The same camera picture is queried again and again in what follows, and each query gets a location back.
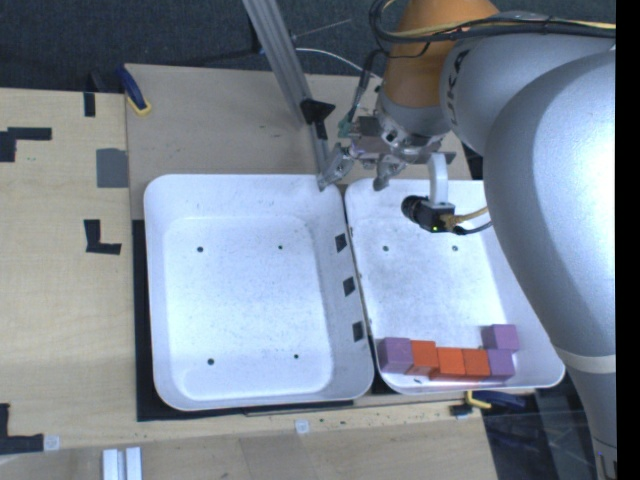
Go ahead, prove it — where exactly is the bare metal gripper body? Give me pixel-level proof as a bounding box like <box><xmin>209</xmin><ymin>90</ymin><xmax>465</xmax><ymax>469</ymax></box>
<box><xmin>347</xmin><ymin>112</ymin><xmax>446</xmax><ymax>168</ymax></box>

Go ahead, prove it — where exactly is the white plastic tray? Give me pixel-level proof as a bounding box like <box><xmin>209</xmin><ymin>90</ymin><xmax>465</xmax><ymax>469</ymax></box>
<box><xmin>143</xmin><ymin>172</ymin><xmax>377</xmax><ymax>413</ymax></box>
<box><xmin>343</xmin><ymin>177</ymin><xmax>567</xmax><ymax>397</ymax></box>

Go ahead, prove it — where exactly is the pale wood board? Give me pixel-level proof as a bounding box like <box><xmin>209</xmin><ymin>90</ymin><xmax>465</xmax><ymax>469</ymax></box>
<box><xmin>123</xmin><ymin>62</ymin><xmax>501</xmax><ymax>444</ymax></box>

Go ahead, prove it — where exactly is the purple cube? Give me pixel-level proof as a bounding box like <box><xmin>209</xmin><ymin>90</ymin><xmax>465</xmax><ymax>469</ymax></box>
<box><xmin>485</xmin><ymin>348</ymin><xmax>517</xmax><ymax>380</ymax></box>
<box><xmin>376</xmin><ymin>336</ymin><xmax>416</xmax><ymax>376</ymax></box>
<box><xmin>480</xmin><ymin>323</ymin><xmax>521</xmax><ymax>353</ymax></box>

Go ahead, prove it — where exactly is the orange cube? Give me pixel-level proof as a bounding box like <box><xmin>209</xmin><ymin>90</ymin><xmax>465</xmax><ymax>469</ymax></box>
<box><xmin>462</xmin><ymin>348</ymin><xmax>492</xmax><ymax>380</ymax></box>
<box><xmin>410</xmin><ymin>339</ymin><xmax>441</xmax><ymax>370</ymax></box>
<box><xmin>436</xmin><ymin>347</ymin><xmax>468</xmax><ymax>377</ymax></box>

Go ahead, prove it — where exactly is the black cylinder on white bracket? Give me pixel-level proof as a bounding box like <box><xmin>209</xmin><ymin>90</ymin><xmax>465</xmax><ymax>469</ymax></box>
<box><xmin>400</xmin><ymin>152</ymin><xmax>458</xmax><ymax>235</ymax></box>

